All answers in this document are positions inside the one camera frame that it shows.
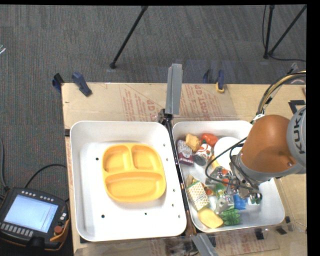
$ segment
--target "wooden table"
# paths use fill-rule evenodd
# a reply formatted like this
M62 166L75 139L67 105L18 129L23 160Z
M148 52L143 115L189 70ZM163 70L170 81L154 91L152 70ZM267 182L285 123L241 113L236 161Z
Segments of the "wooden table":
M165 108L165 83L87 83L92 90L84 96L74 83L61 86L64 127L66 133L73 124L83 120L95 121L149 121L154 122ZM218 93L215 84L182 84L180 113L173 122L245 120L250 122L256 115L258 105L267 84L226 84L224 93ZM283 85L265 114L277 114L290 119L293 115L289 102L306 102L305 85ZM80 243L75 221L74 187L70 137L65 137L69 196L75 255L166 255L168 243L183 243L178 238L151 239L112 245L110 243ZM294 174L276 180L276 185L289 223L263 227L264 239L246 239L241 233L217 235L217 252L221 255L307 255L307 182L306 174Z

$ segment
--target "gray carpet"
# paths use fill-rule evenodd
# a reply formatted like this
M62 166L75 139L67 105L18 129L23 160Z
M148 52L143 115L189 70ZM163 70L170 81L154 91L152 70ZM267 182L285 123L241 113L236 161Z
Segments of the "gray carpet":
M269 50L303 7L275 5ZM0 54L0 137L10 188L24 186L47 164L66 164L61 94L52 86L56 73L65 82L79 71L87 82L166 83L168 68L177 63L183 83L202 83L208 69L216 76L223 69L226 84L271 84L293 63L306 69L307 10L272 57L263 58L269 5L265 17L264 5L149 6L111 69L140 11L140 6L0 4L0 45L6 48ZM50 167L29 187L65 199L66 169ZM59 252L43 255L72 252L69 235ZM0 241L0 255L28 254Z

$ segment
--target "display screen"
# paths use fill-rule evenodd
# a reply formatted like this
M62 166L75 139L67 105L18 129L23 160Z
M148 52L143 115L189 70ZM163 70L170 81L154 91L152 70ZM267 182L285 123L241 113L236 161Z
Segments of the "display screen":
M58 205L18 194L4 221L47 233Z

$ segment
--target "yellow plate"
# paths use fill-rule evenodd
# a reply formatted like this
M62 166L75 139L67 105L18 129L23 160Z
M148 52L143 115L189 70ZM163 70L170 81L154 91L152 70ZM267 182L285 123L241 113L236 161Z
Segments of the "yellow plate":
M102 158L106 193L114 200L139 203L158 199L166 190L166 176L157 151L146 144L108 147Z

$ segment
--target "black stand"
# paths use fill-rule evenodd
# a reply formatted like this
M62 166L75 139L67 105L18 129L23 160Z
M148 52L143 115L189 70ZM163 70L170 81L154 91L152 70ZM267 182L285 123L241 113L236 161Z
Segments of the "black stand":
M124 48L125 48L127 42L129 41L132 33L133 33L134 30L136 29L136 26L138 25L141 17L144 15L144 13L145 13L145 11L146 11L147 9L148 9L148 5L142 5L142 6L141 6L141 12L140 12L139 16L136 18L136 20L135 20L132 28L130 29L128 35L126 36L126 38L125 38L123 44L121 45L118 53L117 53L116 56L114 57L113 62L110 63L110 65L109 65L110 68L112 68L112 69L115 69L115 68L116 68L116 62L117 62L119 56L121 55L122 51L124 50Z
M294 20L291 22L290 26L286 29L286 31L283 33L283 35L280 37L278 42L274 45L274 47L268 52L268 47L269 47L269 38L270 38L270 30L271 30L271 21L272 21L272 15L273 11L275 8L274 4L270 4L270 12L269 12L269 21L268 21L268 28L266 32L266 42L265 42L265 47L264 47L264 55L263 58L268 59L269 56L272 56L274 53L275 49L278 47L278 45L281 43L281 41L285 38L286 34L289 32L289 30L293 27L293 25L296 23L296 21L300 18L302 13L305 11L307 8L307 5L305 4L304 7L301 9L301 11L298 13L298 15L294 18Z

